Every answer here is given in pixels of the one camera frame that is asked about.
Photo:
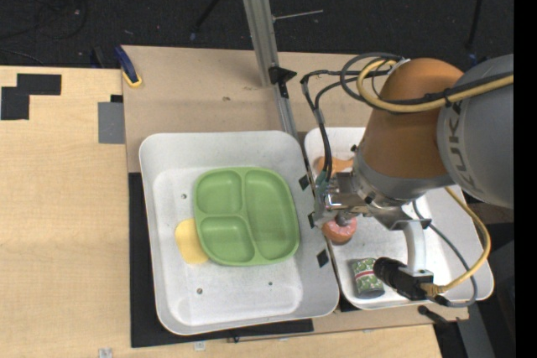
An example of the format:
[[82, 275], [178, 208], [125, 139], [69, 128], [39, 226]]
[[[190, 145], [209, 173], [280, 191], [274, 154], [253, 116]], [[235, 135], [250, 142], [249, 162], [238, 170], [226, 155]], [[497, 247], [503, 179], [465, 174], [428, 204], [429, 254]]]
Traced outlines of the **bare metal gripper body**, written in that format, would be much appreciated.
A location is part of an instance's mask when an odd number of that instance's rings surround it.
[[334, 174], [322, 197], [334, 210], [334, 220], [339, 212], [347, 211], [372, 217], [387, 229], [401, 229], [405, 222], [404, 202], [386, 196], [357, 174]]

